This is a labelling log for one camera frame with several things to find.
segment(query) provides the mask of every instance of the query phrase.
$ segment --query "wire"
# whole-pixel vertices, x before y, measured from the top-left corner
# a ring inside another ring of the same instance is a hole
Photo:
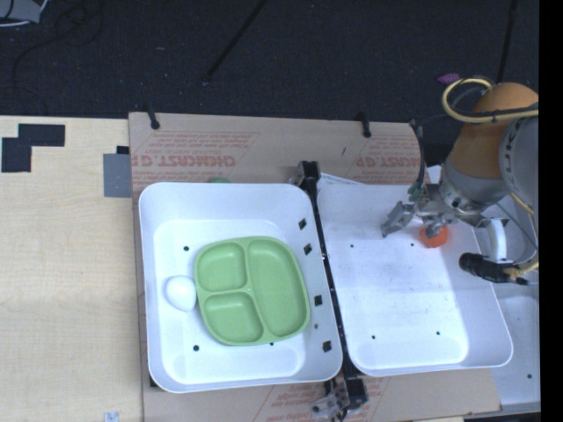
[[[47,114],[47,103],[45,102],[45,100],[37,92],[22,86],[0,86],[0,113],[7,113],[4,110],[4,108],[6,108],[8,110],[11,110],[11,113],[13,114],[28,114],[29,111],[27,110],[27,108],[30,108],[32,106],[33,101],[29,99],[28,95],[25,94],[30,94],[35,98],[35,100],[37,101],[36,110],[40,109],[40,111],[42,111],[41,113]],[[19,105],[23,107],[22,111],[15,110],[15,108],[17,108],[16,102],[18,102],[18,104],[19,102],[22,102],[22,104]]]
[[[512,120],[516,118],[538,116],[538,109],[536,107],[533,109],[517,108],[509,110],[498,110],[493,112],[461,114],[459,111],[456,111],[451,107],[450,102],[448,101],[448,97],[451,92],[460,84],[468,83],[481,84],[486,87],[486,91],[494,86],[493,82],[485,78],[462,78],[450,84],[442,94],[442,106],[444,111],[456,120],[469,123],[488,123],[498,122],[501,120]]]
[[[518,229],[520,229],[522,231],[522,233],[530,241],[530,244],[532,244],[534,249],[538,250],[536,243],[531,238],[531,236],[528,234],[528,232],[523,228],[523,226],[518,222],[518,220],[511,213],[509,213],[509,211],[504,206],[502,206],[498,201],[495,203],[495,205],[497,207],[499,207],[504,212],[504,214],[507,215],[508,218],[516,225],[516,227],[518,227]]]
[[[41,7],[39,9],[39,14],[41,15],[43,13],[43,11],[45,10],[45,8],[47,7],[47,4],[50,2],[51,0],[43,0],[43,3],[41,4]],[[8,13],[5,16],[2,16],[1,18],[8,18],[11,14],[11,11],[13,10],[13,6],[14,6],[14,0],[10,1],[10,9],[8,10]],[[10,22],[7,24],[0,24],[0,28],[13,28],[15,26],[23,26],[23,25],[28,25],[30,23],[29,20],[22,20],[20,22]]]
[[[520,205],[529,215],[534,215],[534,210],[532,208],[530,208],[528,205],[526,205],[523,200],[518,197],[515,193],[511,193],[510,197],[512,197],[512,199],[518,204]]]
[[[22,87],[18,82],[20,64],[30,53],[62,40],[66,40],[72,45],[92,43],[102,32],[106,0],[43,0],[40,10],[44,11],[51,1],[52,4],[49,5],[49,8],[52,7],[53,11],[49,11],[49,19],[52,19],[53,23],[48,24],[48,31],[51,35],[42,42],[27,48],[15,58],[12,64],[11,86],[0,87],[0,103],[4,104],[4,101],[10,98],[17,98],[18,101],[24,102],[26,101],[25,96],[30,93],[35,98],[40,99],[36,92]],[[14,24],[0,25],[0,27],[20,26],[27,25],[28,23],[29,21],[25,20]],[[42,99],[40,99],[40,102],[42,103],[43,114],[48,115],[48,106]]]
[[[513,267],[508,267],[505,270],[505,273],[508,273],[508,275],[510,275],[510,278],[518,278],[522,275],[524,275],[525,273],[531,272],[531,271],[535,271],[537,270],[539,272],[539,252],[536,251],[536,254],[529,259],[528,261],[524,261],[522,263],[518,263],[516,265],[514,265]]]
[[[510,2],[510,13],[508,14],[507,31],[504,36],[504,44],[502,45],[501,66],[499,67],[499,75],[497,76],[498,83],[502,81],[504,75],[504,69],[507,64],[508,50],[510,48],[510,40],[512,38],[512,32],[514,30],[516,14],[518,12],[518,4],[519,4],[519,0],[512,0]]]
[[[409,125],[414,131],[414,135],[416,136],[416,140],[419,143],[419,152],[420,152],[420,168],[419,168],[419,176],[416,179],[416,184],[418,187],[422,187],[422,183],[424,181],[424,172],[426,171],[425,167],[425,154],[424,154],[424,141],[423,141],[423,132],[422,132],[422,125],[418,123],[416,120],[411,120]]]

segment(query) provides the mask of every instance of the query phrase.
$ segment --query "green object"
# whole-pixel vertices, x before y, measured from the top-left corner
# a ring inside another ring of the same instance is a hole
[[[209,183],[230,183],[230,181],[227,178],[215,177],[215,178],[211,178],[209,180]]]
[[[219,341],[255,346],[291,338],[309,323],[311,308],[293,251],[268,236],[203,247],[194,263],[203,321]]]
[[[408,188],[409,201],[417,201],[419,199],[421,184],[417,181]]]

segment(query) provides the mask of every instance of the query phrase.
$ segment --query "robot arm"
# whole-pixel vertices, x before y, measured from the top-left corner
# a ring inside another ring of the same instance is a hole
[[[456,111],[449,103],[449,95],[462,84],[485,87],[470,113]],[[506,221],[487,219],[483,212],[511,195],[532,215],[538,237],[538,95],[521,84],[469,78],[448,86],[442,105],[448,115],[464,125],[442,164],[440,181],[424,184],[419,177],[409,190],[413,204],[399,202],[382,224],[382,234],[385,237],[401,229],[415,215],[424,221],[421,234],[430,241],[437,239],[447,225],[459,221],[486,228],[492,254],[483,257],[466,253],[460,258],[460,266],[487,280],[515,280],[530,268],[537,268],[537,258],[527,265],[507,261],[502,244]]]

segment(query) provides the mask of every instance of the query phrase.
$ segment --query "dark carpet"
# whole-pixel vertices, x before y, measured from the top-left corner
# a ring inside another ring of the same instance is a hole
[[[539,91],[539,0],[259,2],[49,0],[40,22],[25,24],[0,13],[0,114],[363,112],[423,123],[426,159],[436,164],[459,129],[444,115],[439,77]]]

